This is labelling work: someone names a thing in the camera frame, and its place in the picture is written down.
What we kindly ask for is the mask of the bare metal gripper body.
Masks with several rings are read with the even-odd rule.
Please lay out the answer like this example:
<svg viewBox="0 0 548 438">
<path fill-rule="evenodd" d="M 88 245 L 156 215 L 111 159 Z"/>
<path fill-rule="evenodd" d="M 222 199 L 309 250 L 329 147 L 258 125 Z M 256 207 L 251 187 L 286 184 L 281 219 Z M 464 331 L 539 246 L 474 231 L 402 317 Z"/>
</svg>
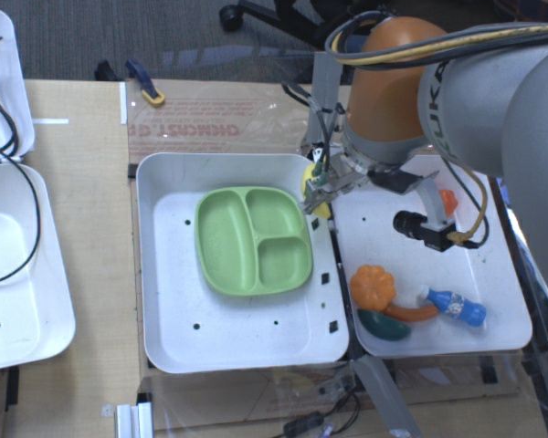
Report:
<svg viewBox="0 0 548 438">
<path fill-rule="evenodd" d="M 304 170 L 304 199 L 332 202 L 339 194 L 349 193 L 364 184 L 370 172 L 380 169 L 380 162 L 356 151 L 339 151 L 323 161 L 311 163 Z"/>
</svg>

